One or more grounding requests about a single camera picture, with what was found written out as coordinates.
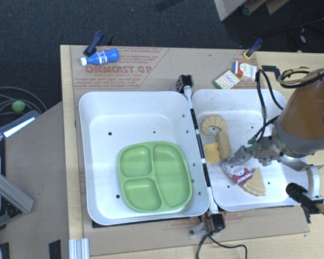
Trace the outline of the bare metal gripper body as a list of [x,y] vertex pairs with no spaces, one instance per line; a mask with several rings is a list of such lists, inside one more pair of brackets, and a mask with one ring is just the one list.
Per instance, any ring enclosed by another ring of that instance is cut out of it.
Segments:
[[273,161],[281,162],[283,152],[275,140],[272,135],[262,137],[252,152],[253,158],[258,159],[263,166],[271,165]]

